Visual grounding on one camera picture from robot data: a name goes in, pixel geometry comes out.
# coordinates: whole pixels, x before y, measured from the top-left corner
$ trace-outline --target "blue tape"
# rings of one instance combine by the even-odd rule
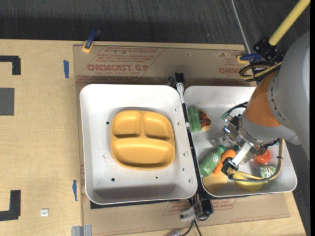
[[[240,60],[260,60],[261,55],[253,53],[253,54],[246,54],[240,57]]]
[[[65,78],[68,79],[69,77],[69,61],[64,60],[63,61],[63,71],[64,71],[64,75]]]
[[[76,180],[73,180],[72,190],[73,190],[73,194],[74,194],[74,200],[78,201],[78,197],[77,197],[77,181]]]

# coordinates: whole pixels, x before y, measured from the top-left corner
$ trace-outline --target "blue clamp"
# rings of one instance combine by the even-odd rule
[[[85,41],[83,46],[82,46],[82,50],[86,53],[89,53],[91,51],[92,46],[93,46],[93,41],[98,40],[99,36],[100,36],[100,30],[92,29],[88,40]]]
[[[260,60],[261,55],[257,53],[246,54],[240,57],[240,60]]]

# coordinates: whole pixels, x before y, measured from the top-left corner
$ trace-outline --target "orange object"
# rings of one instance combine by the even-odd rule
[[[246,119],[256,125],[264,127],[278,127],[282,125],[272,114],[268,103],[268,87],[275,74],[275,72],[269,74],[260,82],[245,109]]]
[[[221,172],[221,168],[223,166],[224,160],[227,159],[228,157],[232,157],[233,158],[234,156],[236,156],[236,152],[233,149],[228,149],[226,152],[224,152],[222,154],[222,156],[221,156],[220,163],[217,165],[217,167],[215,168],[213,173],[215,175],[219,174]]]
[[[267,149],[266,149],[266,152],[263,153],[262,155],[256,155],[254,157],[255,163],[259,163],[259,164],[268,163],[270,159],[271,159],[271,153]]]

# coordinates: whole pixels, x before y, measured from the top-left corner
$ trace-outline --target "green bottle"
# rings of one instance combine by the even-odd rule
[[[226,148],[224,145],[220,145],[215,151],[211,152],[202,164],[199,166],[200,174],[207,177],[220,163],[221,155],[225,152]]]

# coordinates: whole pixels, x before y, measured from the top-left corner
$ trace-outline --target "black tape marking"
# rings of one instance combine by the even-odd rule
[[[14,115],[14,88],[0,88],[0,116]]]
[[[11,62],[12,75],[21,75],[21,59],[19,56],[0,56],[0,62]]]
[[[9,210],[0,211],[0,221],[19,219],[21,215],[21,190],[11,191]]]

